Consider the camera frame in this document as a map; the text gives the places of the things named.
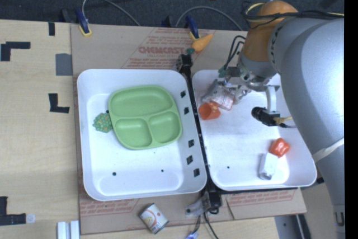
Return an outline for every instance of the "orange cup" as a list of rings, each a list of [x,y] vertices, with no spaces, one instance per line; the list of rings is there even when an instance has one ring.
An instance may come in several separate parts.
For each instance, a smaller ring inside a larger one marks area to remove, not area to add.
[[[198,109],[199,115],[203,120],[211,120],[219,117],[220,110],[215,102],[205,102]]]

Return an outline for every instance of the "soda can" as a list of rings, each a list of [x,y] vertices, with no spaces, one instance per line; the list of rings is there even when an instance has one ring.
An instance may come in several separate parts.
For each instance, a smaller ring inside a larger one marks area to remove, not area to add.
[[[154,203],[146,207],[140,218],[153,234],[157,234],[160,230],[164,229],[165,225],[169,222]]]

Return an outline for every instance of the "orange object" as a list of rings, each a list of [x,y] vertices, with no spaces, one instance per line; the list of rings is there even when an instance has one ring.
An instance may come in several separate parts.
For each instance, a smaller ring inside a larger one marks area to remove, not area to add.
[[[276,13],[297,12],[297,9],[287,2],[281,0],[273,0],[265,3],[256,13],[257,16],[272,15]],[[262,19],[251,24],[251,28],[258,26],[255,29],[250,29],[247,33],[242,53],[252,61],[269,61],[269,54],[267,52],[267,45],[269,38],[275,26],[284,18],[278,18],[272,22],[270,19]]]
[[[211,38],[213,38],[214,34],[207,34],[203,37],[196,39],[192,44],[191,47],[195,49],[195,52],[200,52],[205,48],[208,43],[210,42]]]
[[[198,109],[199,115],[203,120],[216,119],[221,114],[218,104],[215,102],[205,102]]]
[[[268,152],[270,152],[278,157],[281,157],[287,151],[289,151],[289,149],[290,149],[290,145],[287,142],[285,142],[285,140],[283,138],[278,138],[271,144]]]

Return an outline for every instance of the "black tape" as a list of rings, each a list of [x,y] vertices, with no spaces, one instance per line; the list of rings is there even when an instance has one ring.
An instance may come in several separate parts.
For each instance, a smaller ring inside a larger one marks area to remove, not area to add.
[[[8,62],[10,61],[11,49],[8,48],[5,44],[1,44],[1,53],[0,53],[0,61]]]
[[[69,107],[58,106],[58,94],[50,93],[49,100],[50,100],[50,111],[54,113],[65,113],[65,114],[69,113]]]
[[[55,36],[55,23],[49,22],[49,36]]]
[[[31,48],[30,42],[6,42],[1,44],[0,61],[10,61],[11,49],[29,49]]]
[[[6,42],[6,46],[10,49],[29,49],[31,42]]]
[[[7,196],[0,196],[0,216],[6,215]]]
[[[26,213],[0,216],[0,226],[26,223]]]
[[[0,226],[26,223],[26,213],[7,214],[6,205],[7,205],[7,196],[0,196]]]

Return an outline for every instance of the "blue clamp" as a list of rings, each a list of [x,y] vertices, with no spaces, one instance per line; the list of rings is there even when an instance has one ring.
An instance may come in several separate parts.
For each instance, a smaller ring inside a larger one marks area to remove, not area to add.
[[[80,9],[75,10],[76,12],[76,16],[77,16],[77,20],[79,22],[79,29],[82,32],[84,37],[89,37],[92,35],[92,31],[88,26],[88,22],[85,18],[85,16],[83,15],[82,11]]]
[[[196,25],[194,19],[191,16],[187,15],[185,17],[185,20],[186,20],[186,23],[188,24],[190,31],[191,31],[192,35],[194,36],[194,38],[195,39],[200,38],[199,31],[197,29],[197,25]]]

